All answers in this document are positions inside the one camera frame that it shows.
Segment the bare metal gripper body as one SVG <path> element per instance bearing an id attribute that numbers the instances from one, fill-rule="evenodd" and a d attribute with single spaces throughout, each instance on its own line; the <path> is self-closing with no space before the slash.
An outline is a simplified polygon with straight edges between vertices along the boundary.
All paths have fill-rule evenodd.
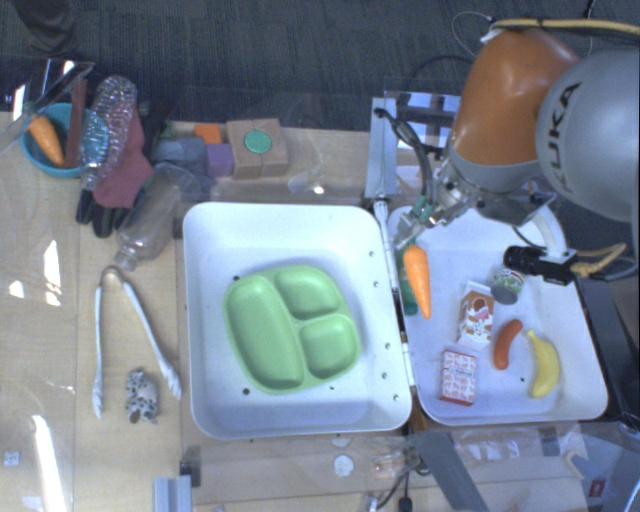
<path id="1" fill-rule="evenodd" d="M 426 193 L 411 207 L 409 221 L 423 228 L 449 224 L 473 207 L 477 192 L 453 164 L 439 164 L 427 180 Z"/>

